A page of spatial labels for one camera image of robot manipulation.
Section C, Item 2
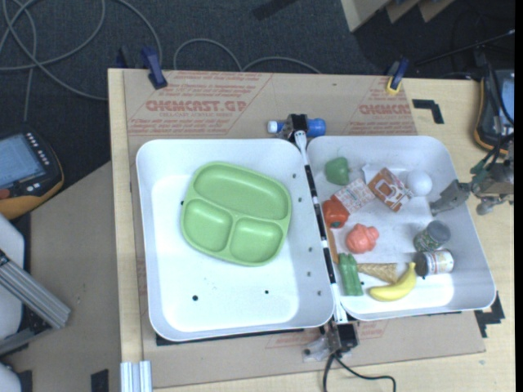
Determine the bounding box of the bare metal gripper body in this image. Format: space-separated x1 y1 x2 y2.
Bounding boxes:
468 170 515 216

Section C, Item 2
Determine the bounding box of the white ball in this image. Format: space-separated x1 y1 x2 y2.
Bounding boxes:
406 170 433 198

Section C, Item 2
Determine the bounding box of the green can with grey lid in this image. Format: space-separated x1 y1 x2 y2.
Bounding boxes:
412 220 452 253

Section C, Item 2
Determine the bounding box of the orange and white carton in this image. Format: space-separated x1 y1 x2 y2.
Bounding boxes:
366 167 413 212

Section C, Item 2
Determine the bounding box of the white plastic tray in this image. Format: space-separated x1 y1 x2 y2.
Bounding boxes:
305 135 498 322
135 137 337 344

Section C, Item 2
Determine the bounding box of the beige toy ice cream cone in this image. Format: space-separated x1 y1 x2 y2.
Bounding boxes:
356 261 399 284

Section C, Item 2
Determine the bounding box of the red and white carton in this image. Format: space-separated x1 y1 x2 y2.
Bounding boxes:
331 177 376 215

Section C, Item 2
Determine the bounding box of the yellow banana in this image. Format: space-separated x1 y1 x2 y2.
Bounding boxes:
369 261 418 302

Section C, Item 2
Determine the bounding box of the orange toy pepper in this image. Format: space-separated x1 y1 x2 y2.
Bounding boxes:
321 199 351 229

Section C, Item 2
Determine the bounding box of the green toy pepper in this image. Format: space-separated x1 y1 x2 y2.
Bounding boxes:
324 157 352 186

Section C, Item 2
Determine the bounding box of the green toy asparagus bundle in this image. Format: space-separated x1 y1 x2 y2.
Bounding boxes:
337 252 364 297

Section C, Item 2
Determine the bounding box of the thin black and white rod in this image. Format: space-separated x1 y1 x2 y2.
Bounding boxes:
294 130 343 323

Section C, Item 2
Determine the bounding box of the blue and white bottle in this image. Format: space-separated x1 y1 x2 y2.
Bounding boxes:
266 117 327 137

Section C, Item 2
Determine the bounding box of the green divided plate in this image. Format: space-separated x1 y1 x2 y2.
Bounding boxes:
179 160 293 267

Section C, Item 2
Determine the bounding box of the brown cardboard board red print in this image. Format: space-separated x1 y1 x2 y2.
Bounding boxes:
122 69 488 390

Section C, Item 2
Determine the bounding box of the black block with wires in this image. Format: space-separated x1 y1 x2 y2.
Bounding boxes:
285 113 310 140
326 320 360 354

